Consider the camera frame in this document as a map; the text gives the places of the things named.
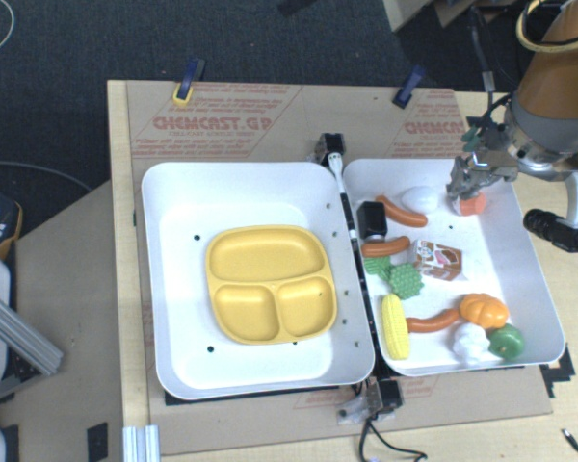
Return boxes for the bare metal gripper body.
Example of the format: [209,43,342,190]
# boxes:
[465,121,578,186]

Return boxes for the orange carrot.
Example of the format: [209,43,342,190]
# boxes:
[452,192,488,218]

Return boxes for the white egg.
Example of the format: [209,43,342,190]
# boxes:
[401,186,440,214]

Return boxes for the orange sausage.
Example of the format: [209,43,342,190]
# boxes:
[360,236,411,259]
[405,308,460,335]
[375,194,429,229]

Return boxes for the white plastic tray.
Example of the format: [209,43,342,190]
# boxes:
[141,161,377,400]
[341,157,567,377]

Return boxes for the brown and white carton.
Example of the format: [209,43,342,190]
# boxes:
[410,238,465,282]

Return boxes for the black can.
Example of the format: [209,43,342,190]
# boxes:
[355,200,389,242]

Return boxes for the green bumpy broccoli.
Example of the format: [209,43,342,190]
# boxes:
[388,262,426,301]

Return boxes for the thin black and white rod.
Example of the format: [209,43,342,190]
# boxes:
[327,153,384,385]

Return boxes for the green leafy vegetable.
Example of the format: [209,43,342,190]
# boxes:
[363,255,394,279]

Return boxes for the white cauliflower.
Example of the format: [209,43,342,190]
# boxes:
[451,322,492,368]

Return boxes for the green pepper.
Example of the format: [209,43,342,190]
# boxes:
[486,323,526,361]

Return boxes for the yellow corn cob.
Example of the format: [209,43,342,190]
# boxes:
[381,293,411,361]

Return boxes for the yellow divided plate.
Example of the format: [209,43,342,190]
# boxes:
[204,224,339,346]

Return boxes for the brown cardboard board, red print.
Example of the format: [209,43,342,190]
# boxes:
[124,80,555,456]

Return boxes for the black cylinder on white bracket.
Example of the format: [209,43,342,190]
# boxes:
[523,170,578,254]

